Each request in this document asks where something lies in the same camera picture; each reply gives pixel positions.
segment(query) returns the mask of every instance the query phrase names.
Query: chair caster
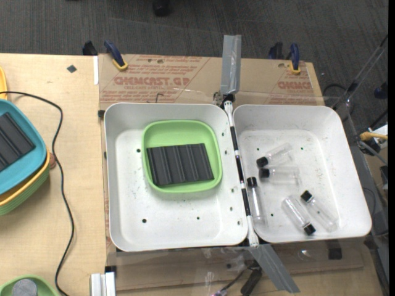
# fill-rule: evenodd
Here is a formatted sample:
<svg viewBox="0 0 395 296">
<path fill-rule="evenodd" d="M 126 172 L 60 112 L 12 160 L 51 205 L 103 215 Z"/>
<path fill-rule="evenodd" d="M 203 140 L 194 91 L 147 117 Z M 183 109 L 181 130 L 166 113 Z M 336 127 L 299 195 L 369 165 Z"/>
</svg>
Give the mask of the chair caster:
<svg viewBox="0 0 395 296">
<path fill-rule="evenodd" d="M 170 13 L 170 8 L 168 7 L 168 0 L 155 0 L 152 3 L 152 8 L 157 17 L 164 17 Z"/>
</svg>

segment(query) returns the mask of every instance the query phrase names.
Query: white tray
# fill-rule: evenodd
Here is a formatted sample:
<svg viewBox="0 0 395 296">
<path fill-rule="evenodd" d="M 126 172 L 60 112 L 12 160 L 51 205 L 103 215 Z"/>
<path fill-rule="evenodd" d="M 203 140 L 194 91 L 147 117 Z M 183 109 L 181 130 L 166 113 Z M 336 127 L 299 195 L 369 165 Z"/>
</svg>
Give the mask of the white tray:
<svg viewBox="0 0 395 296">
<path fill-rule="evenodd" d="M 214 131 L 222 180 L 209 191 L 162 193 L 144 178 L 142 133 L 159 120 L 200 120 Z M 110 236 L 121 250 L 228 246 L 242 242 L 247 221 L 226 114 L 207 104 L 118 103 L 104 115 Z"/>
<path fill-rule="evenodd" d="M 369 233 L 372 219 L 352 159 L 343 124 L 336 112 L 324 106 L 242 105 L 233 118 L 245 177 L 258 177 L 256 159 L 288 142 L 300 169 L 302 185 L 259 181 L 267 227 L 255 224 L 256 233 L 268 242 L 360 237 Z M 311 217 L 316 232 L 307 236 L 281 209 L 281 201 L 308 189 L 339 216 L 339 228 L 328 232 Z"/>
</svg>

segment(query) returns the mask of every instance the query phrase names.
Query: black cap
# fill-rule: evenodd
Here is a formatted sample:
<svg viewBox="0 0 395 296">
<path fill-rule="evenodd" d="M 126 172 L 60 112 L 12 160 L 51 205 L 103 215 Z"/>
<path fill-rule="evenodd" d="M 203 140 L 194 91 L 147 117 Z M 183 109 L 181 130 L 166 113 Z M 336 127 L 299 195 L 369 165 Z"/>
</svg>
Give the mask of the black cap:
<svg viewBox="0 0 395 296">
<path fill-rule="evenodd" d="M 257 159 L 257 166 L 259 168 L 263 168 L 264 166 L 266 166 L 268 164 L 267 158 L 266 157 L 262 157 Z"/>
<path fill-rule="evenodd" d="M 270 176 L 270 170 L 266 168 L 259 169 L 260 178 L 268 178 Z"/>
<path fill-rule="evenodd" d="M 313 197 L 313 195 L 311 195 L 311 193 L 308 190 L 306 190 L 301 195 L 301 197 L 302 197 L 302 200 L 304 200 L 305 202 L 308 202 Z"/>
<path fill-rule="evenodd" d="M 249 187 L 257 187 L 257 179 L 255 176 L 251 176 L 250 178 L 247 179 L 247 185 Z"/>
<path fill-rule="evenodd" d="M 313 232 L 315 232 L 315 228 L 313 227 L 312 224 L 308 224 L 303 230 L 306 232 L 306 234 L 311 235 Z"/>
</svg>

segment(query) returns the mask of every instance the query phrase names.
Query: wooden table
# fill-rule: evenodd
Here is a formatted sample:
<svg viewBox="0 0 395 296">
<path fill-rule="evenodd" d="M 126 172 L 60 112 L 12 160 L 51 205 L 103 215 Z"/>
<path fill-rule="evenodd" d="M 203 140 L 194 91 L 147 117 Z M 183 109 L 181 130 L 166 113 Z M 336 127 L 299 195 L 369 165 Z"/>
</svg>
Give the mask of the wooden table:
<svg viewBox="0 0 395 296">
<path fill-rule="evenodd" d="M 219 65 L 220 59 L 212 61 Z M 88 56 L 0 54 L 0 66 L 6 73 L 10 91 L 42 96 L 59 104 L 64 111 L 56 154 L 64 168 L 65 195 L 74 216 L 76 236 L 60 271 L 59 284 L 73 296 L 89 295 L 90 275 L 103 273 L 106 265 L 99 89 L 94 84 L 93 63 L 93 58 Z M 259 63 L 261 69 L 273 64 L 270 60 Z M 71 65 L 77 70 L 67 70 Z M 310 72 L 314 72 L 312 64 L 308 65 L 312 68 Z M 314 88 L 319 89 L 315 73 L 310 77 Z M 13 94 L 9 95 L 9 100 L 31 120 L 47 146 L 51 146 L 59 112 L 29 97 Z M 0 216 L 0 284 L 19 275 L 35 274 L 54 286 L 55 272 L 69 237 L 70 221 L 60 192 L 59 168 L 55 167 L 33 196 L 9 214 Z M 358 264 L 361 266 L 357 268 L 295 274 L 293 278 L 301 295 L 379 294 L 372 258 L 365 246 L 360 244 L 359 247 Z M 238 290 L 245 280 L 230 290 L 229 295 L 239 295 Z M 225 284 L 213 282 L 210 291 L 203 284 L 193 288 L 174 286 L 119 294 L 208 295 Z M 288 295 L 275 291 L 267 278 L 261 280 L 256 291 Z"/>
</svg>

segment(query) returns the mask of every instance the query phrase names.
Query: green bowl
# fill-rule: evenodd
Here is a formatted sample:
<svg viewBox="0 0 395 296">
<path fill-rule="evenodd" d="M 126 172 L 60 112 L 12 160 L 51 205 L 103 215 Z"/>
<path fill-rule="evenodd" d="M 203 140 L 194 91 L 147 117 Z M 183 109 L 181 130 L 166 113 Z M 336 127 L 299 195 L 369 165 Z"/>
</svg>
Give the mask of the green bowl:
<svg viewBox="0 0 395 296">
<path fill-rule="evenodd" d="M 157 186 L 152 181 L 147 148 L 186 144 L 204 144 L 214 179 Z M 214 188 L 222 178 L 220 151 L 215 133 L 207 124 L 196 120 L 156 121 L 148 125 L 143 132 L 141 144 L 143 167 L 149 184 L 157 191 L 166 193 L 190 193 Z"/>
<path fill-rule="evenodd" d="M 59 296 L 56 290 L 47 281 L 37 275 L 23 275 L 0 286 L 0 296 L 12 296 L 12 288 L 21 279 L 31 279 L 37 285 L 38 296 Z"/>
</svg>

